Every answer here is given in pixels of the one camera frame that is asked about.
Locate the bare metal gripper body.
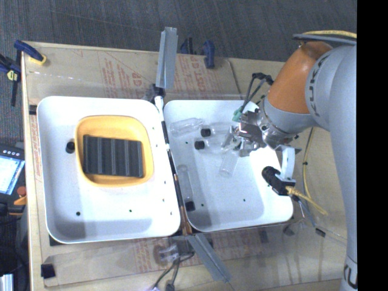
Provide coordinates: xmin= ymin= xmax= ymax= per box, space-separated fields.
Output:
xmin=237 ymin=110 xmax=295 ymax=158

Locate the clear plastic bottle, black cap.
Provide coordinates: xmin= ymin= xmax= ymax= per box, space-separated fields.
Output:
xmin=200 ymin=122 xmax=227 ymax=139
xmin=194 ymin=139 xmax=229 ymax=155

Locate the white plastic tray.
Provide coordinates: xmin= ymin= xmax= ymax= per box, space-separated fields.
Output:
xmin=162 ymin=99 xmax=295 ymax=233
xmin=36 ymin=95 xmax=182 ymax=245

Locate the thin black and white rod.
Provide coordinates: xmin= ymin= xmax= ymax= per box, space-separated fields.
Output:
xmin=153 ymin=95 xmax=193 ymax=236

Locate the yellow bowl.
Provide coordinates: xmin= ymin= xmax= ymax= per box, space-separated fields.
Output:
xmin=74 ymin=115 xmax=155 ymax=189

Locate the black ribbed block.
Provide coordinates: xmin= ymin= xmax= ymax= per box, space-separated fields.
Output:
xmin=82 ymin=134 xmax=144 ymax=179

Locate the brown cardboard board, red print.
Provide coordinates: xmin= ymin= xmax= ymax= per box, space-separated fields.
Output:
xmin=20 ymin=40 xmax=348 ymax=288

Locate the black cylinder on white bracket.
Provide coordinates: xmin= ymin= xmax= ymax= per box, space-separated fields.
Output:
xmin=261 ymin=144 xmax=303 ymax=197

